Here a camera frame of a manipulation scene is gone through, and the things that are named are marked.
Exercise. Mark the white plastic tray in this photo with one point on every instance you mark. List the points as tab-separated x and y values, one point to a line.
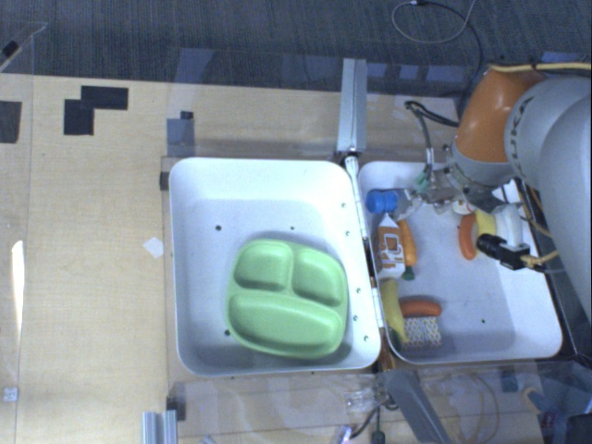
481	294
259	197

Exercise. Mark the blue rounded toy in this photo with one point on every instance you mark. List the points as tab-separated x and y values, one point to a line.
380	201

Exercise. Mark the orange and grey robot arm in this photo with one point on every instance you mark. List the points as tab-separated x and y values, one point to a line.
546	137

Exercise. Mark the orange carrot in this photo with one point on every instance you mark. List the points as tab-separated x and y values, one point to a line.
409	248

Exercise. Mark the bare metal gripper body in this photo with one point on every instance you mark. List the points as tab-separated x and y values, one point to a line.
439	192

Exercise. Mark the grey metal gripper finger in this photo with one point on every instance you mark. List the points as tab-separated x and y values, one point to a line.
407	211
408	195

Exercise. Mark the white and orange carton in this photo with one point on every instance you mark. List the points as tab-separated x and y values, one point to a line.
390	252

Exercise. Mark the white patterned packet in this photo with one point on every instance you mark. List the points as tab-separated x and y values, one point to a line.
423	332

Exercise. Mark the white and orange round item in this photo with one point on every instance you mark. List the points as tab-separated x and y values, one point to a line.
462	208

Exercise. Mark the black cylinder on white bracket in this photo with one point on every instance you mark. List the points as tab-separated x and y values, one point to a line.
501	241

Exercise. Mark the yellow banana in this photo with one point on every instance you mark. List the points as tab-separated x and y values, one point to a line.
393	308
485	224

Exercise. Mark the green divided plate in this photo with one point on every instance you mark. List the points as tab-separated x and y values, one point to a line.
287	303

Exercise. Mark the orange sausage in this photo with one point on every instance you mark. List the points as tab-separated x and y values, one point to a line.
467	241
420	307

